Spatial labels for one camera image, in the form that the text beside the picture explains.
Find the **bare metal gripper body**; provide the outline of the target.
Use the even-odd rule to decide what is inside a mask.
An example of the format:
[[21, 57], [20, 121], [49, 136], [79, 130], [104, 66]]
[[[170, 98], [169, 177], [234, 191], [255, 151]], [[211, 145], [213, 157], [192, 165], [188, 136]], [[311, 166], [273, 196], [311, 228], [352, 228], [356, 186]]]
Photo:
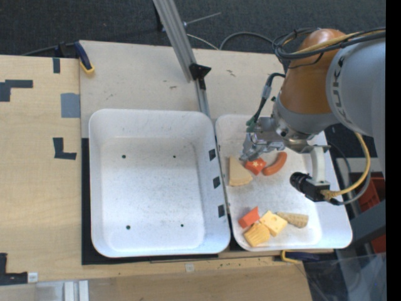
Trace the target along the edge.
[[267, 153], [274, 149], [289, 148], [302, 153], [309, 146], [314, 134], [305, 134], [292, 129], [282, 118], [251, 117], [246, 122], [246, 138], [243, 153]]

